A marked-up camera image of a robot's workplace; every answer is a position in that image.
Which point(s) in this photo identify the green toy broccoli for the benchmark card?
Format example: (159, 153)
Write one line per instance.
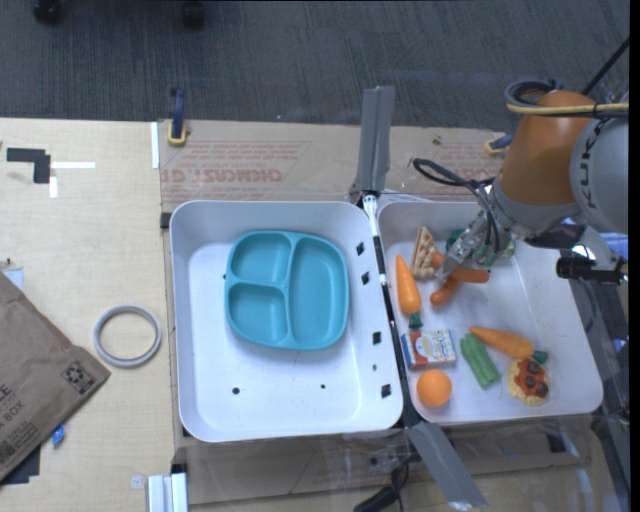
(454, 237)

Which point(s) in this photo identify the toy spaghetti with meatballs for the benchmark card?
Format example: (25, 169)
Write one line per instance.
(527, 382)

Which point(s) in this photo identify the brown cardboard board red print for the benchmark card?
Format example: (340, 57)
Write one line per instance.
(260, 160)

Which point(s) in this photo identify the orange toy orange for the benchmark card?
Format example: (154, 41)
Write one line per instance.
(434, 387)

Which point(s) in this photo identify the orange toy sausage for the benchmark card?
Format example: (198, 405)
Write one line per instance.
(475, 274)
(444, 295)

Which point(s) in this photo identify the black cylinder on white bracket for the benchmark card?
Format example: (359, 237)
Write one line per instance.
(582, 267)

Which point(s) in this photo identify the brown paper bag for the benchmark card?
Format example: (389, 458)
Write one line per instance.
(35, 370)

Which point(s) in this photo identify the orange toy carrot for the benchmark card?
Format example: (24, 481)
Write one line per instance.
(502, 341)
(407, 287)

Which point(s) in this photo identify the white plastic tray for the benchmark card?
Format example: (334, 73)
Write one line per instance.
(280, 390)
(540, 310)

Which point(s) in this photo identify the toy pizza slice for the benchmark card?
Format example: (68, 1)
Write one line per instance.
(423, 252)

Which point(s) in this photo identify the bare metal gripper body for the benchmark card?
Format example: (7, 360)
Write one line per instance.
(470, 240)

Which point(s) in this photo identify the blue divided plate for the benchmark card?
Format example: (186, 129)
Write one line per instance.
(315, 290)

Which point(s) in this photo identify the thin black and white rod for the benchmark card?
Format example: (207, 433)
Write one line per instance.
(382, 270)

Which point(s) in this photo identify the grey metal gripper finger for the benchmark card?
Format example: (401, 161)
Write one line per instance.
(452, 266)

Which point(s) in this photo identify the green toy asparagus bundle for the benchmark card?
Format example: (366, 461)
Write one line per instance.
(480, 361)

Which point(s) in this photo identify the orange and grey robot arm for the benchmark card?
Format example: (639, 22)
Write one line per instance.
(545, 155)

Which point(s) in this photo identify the small white and orange carton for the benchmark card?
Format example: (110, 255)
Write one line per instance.
(430, 348)

